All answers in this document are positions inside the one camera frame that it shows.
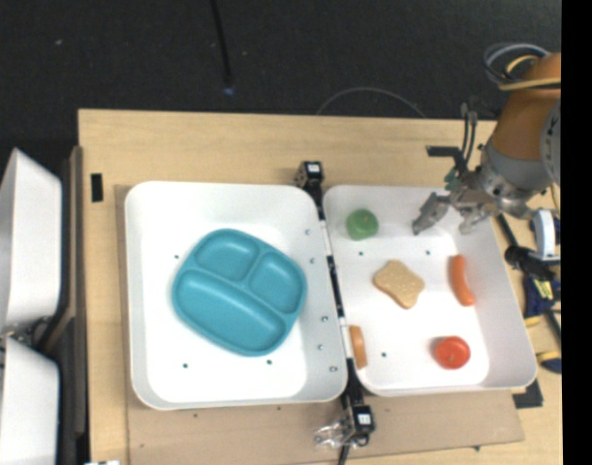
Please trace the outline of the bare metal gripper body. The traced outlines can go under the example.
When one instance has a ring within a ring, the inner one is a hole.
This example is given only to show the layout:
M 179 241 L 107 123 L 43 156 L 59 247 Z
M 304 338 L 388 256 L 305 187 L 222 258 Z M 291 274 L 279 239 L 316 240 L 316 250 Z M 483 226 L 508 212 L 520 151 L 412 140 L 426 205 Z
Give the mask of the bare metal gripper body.
M 536 190 L 525 190 L 513 185 L 495 170 L 477 168 L 464 172 L 451 190 L 451 204 L 460 210 L 481 214 L 506 213 L 517 219 L 530 219 L 536 213 L 528 202 Z

